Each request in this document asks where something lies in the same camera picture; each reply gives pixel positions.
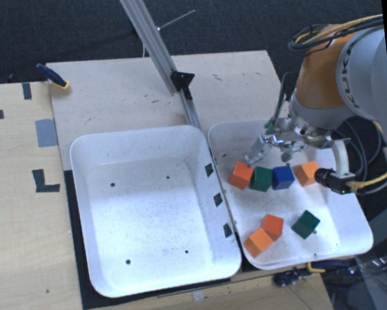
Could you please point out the green cube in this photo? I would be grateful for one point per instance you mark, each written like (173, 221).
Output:
(305, 224)
(261, 179)

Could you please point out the blue cube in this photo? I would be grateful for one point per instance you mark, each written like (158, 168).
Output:
(282, 177)

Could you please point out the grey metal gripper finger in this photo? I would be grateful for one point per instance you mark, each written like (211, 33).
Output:
(257, 151)
(288, 153)

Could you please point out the dark orange cube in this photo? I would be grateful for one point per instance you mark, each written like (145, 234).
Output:
(273, 225)
(240, 176)

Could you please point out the white plastic tray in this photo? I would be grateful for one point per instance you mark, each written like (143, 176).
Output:
(144, 212)
(289, 206)

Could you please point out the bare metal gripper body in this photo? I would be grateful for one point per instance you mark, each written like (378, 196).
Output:
(296, 132)

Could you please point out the light orange cube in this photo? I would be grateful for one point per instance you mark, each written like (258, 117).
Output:
(306, 173)
(257, 243)

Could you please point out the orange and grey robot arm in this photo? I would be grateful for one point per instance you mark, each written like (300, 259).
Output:
(361, 72)

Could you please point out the black cylinder on white bracket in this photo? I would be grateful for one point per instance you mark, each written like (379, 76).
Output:
(335, 178)

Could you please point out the pale wood board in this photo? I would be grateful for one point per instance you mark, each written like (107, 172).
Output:
(121, 100)

